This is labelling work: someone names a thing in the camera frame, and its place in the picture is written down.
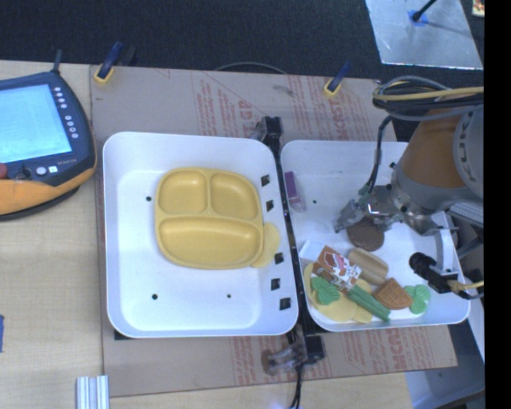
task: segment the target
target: white tray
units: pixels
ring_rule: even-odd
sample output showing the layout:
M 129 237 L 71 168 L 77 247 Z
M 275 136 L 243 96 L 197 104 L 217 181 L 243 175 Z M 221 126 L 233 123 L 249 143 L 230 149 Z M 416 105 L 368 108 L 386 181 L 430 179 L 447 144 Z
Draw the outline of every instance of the white tray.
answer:
M 280 232 L 283 261 L 263 268 L 201 270 L 166 260 L 154 233 L 153 197 L 167 171 L 229 170 L 258 190 L 263 221 Z M 120 132 L 103 148 L 107 312 L 127 337 L 281 335 L 298 304 L 278 174 L 259 141 Z M 261 178 L 270 182 L 261 185 Z M 273 208 L 267 211 L 267 202 Z
M 399 161 L 405 147 L 402 142 L 382 143 L 383 156 L 377 185 L 389 183 L 392 170 L 388 166 Z M 358 190 L 369 179 L 375 149 L 375 142 L 364 141 L 292 141 L 284 146 L 280 156 L 282 168 L 284 173 L 294 173 L 307 208 L 306 211 L 296 211 L 290 206 L 299 251 L 307 240 L 328 245 L 344 256 L 354 247 L 345 230 L 335 233 L 334 223 L 348 200 L 356 199 Z M 433 218 L 439 225 L 448 225 L 444 213 Z M 437 236 L 422 237 L 405 224 L 396 222 L 385 232 L 384 245 L 374 254 L 388 264 L 388 276 L 394 277 L 402 286 L 427 284 L 409 267 L 409 257 L 416 251 L 433 259 L 443 253 L 440 259 L 444 268 L 458 272 L 458 279 L 464 281 L 449 230 L 443 230 Z M 414 315 L 409 309 L 394 310 L 388 323 L 377 318 L 368 324 L 353 321 L 337 323 L 322 315 L 308 298 L 307 305 L 314 321 L 328 331 L 454 324 L 468 317 L 468 300 L 452 293 L 430 291 L 431 299 L 425 314 Z

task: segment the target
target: toy food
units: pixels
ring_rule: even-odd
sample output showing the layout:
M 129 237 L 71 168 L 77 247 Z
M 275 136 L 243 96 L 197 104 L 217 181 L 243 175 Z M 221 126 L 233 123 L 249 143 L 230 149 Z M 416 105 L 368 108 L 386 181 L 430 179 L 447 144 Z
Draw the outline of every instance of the toy food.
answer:
M 373 253 L 356 247 L 353 248 L 347 256 L 353 265 L 361 268 L 361 279 L 368 281 L 373 285 L 382 285 L 388 275 L 388 265 Z
M 392 310 L 405 309 L 412 304 L 412 297 L 393 277 L 384 282 L 373 295 L 384 306 Z
M 367 251 L 375 251 L 384 244 L 384 233 L 376 228 L 375 223 L 368 217 L 347 227 L 347 235 L 356 247 Z
M 423 314 L 428 308 L 428 302 L 431 297 L 429 288 L 425 285 L 406 286 L 405 292 L 412 297 L 412 304 L 409 310 L 413 314 Z
M 383 321 L 390 321 L 390 309 L 386 308 L 376 298 L 374 298 L 369 292 L 365 292 L 359 286 L 354 285 L 351 290 L 348 291 L 348 298 L 356 302 L 358 306 L 367 309 L 376 317 Z
M 346 257 L 325 245 L 314 263 L 313 272 L 321 275 L 344 294 L 356 285 L 361 268 L 351 264 Z
M 328 305 L 321 304 L 318 301 L 317 293 L 312 289 L 310 279 L 313 274 L 312 263 L 309 263 L 303 271 L 303 279 L 307 287 L 306 293 L 311 304 L 324 316 L 330 320 L 342 323 L 352 320 L 358 311 L 358 305 L 350 300 L 345 294 L 340 292 L 339 299 Z
M 336 302 L 341 297 L 341 293 L 336 286 L 333 286 L 321 276 L 311 277 L 310 286 L 313 291 L 316 291 L 316 297 L 320 304 L 328 305 Z
M 356 286 L 359 286 L 361 289 L 363 289 L 365 292 L 369 294 L 371 293 L 370 285 L 363 279 L 359 279 L 356 282 Z M 373 320 L 373 314 L 365 308 L 357 308 L 353 320 L 358 321 L 359 323 L 370 323 Z

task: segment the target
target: handheld controller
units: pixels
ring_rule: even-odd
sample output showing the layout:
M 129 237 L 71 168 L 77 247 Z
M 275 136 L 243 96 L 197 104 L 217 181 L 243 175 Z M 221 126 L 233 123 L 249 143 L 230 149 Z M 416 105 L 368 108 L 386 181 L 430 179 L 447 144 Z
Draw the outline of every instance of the handheld controller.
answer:
M 73 195 L 95 166 L 89 120 L 57 70 L 0 80 L 0 221 Z

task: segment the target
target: blue marker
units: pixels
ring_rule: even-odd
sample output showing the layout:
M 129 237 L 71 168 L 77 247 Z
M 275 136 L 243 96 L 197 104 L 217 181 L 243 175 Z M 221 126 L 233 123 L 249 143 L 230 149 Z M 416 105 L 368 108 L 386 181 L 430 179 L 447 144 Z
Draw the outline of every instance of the blue marker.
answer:
M 3 346 L 3 321 L 5 317 L 0 314 L 0 353 L 3 353 L 2 346 Z

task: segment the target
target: yellow divided plate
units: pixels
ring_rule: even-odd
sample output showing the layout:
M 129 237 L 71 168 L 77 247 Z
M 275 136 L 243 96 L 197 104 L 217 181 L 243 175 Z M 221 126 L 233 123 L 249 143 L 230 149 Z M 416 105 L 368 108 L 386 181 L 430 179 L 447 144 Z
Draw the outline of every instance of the yellow divided plate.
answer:
M 259 194 L 243 176 L 209 168 L 179 168 L 159 181 L 155 232 L 173 263 L 233 269 L 258 263 L 265 232 Z

